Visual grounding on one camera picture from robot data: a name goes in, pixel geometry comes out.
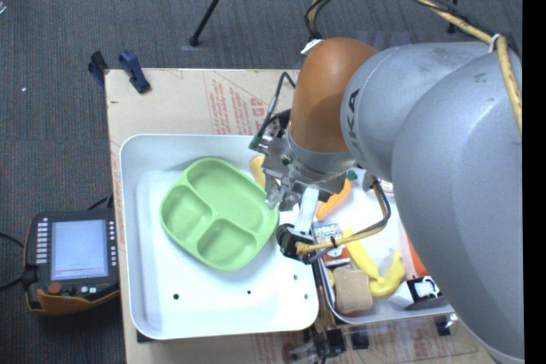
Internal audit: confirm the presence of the green divided plate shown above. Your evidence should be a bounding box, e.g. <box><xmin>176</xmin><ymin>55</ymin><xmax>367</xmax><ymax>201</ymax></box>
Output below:
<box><xmin>159</xmin><ymin>156</ymin><xmax>281</xmax><ymax>273</ymax></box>

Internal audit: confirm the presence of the brown cardboard board red print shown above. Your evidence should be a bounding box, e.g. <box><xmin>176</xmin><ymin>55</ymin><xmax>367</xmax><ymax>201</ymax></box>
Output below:
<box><xmin>104</xmin><ymin>67</ymin><xmax>497</xmax><ymax>364</ymax></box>

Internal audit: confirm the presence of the black block with wires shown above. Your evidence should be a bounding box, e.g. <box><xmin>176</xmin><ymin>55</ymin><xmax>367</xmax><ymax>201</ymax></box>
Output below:
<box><xmin>310</xmin><ymin>326</ymin><xmax>347</xmax><ymax>357</ymax></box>

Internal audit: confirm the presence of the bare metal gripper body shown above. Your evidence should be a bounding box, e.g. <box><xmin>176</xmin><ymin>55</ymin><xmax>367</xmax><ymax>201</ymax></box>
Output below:
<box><xmin>255</xmin><ymin>116</ymin><xmax>347</xmax><ymax>196</ymax></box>

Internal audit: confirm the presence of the small printed carton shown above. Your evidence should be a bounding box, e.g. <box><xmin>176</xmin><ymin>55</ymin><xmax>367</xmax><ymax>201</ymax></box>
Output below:
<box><xmin>311</xmin><ymin>222</ymin><xmax>352</xmax><ymax>269</ymax></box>

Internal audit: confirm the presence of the yellow rounded toy food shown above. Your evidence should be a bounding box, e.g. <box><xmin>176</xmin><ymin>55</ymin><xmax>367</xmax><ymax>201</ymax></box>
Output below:
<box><xmin>248</xmin><ymin>154</ymin><xmax>268</xmax><ymax>190</ymax></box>

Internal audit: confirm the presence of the black cylinder on white bracket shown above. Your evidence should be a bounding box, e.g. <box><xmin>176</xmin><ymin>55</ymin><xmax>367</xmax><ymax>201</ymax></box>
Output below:
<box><xmin>276</xmin><ymin>186</ymin><xmax>322</xmax><ymax>266</ymax></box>

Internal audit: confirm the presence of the yellow banana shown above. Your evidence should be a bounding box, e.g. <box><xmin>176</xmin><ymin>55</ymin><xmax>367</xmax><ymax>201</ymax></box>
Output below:
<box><xmin>342</xmin><ymin>227</ymin><xmax>386</xmax><ymax>285</ymax></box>
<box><xmin>368</xmin><ymin>250</ymin><xmax>407</xmax><ymax>298</ymax></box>

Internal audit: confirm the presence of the brown bread slice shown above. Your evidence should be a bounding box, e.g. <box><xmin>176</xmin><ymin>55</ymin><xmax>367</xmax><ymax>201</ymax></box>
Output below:
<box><xmin>332</xmin><ymin>265</ymin><xmax>375</xmax><ymax>316</ymax></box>

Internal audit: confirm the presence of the white plastic tray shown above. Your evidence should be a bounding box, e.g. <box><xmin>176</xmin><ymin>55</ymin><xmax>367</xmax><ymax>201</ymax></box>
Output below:
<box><xmin>119</xmin><ymin>133</ymin><xmax>321</xmax><ymax>342</ymax></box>
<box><xmin>312</xmin><ymin>165</ymin><xmax>460</xmax><ymax>326</ymax></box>

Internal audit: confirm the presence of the orange oblong toy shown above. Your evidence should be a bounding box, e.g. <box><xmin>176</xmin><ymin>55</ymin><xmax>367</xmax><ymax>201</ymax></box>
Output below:
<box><xmin>404</xmin><ymin>233</ymin><xmax>429</xmax><ymax>279</ymax></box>

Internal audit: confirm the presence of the orange carrot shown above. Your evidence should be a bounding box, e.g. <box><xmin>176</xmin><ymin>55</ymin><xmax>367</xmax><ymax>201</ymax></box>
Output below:
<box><xmin>315</xmin><ymin>170</ymin><xmax>358</xmax><ymax>221</ymax></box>

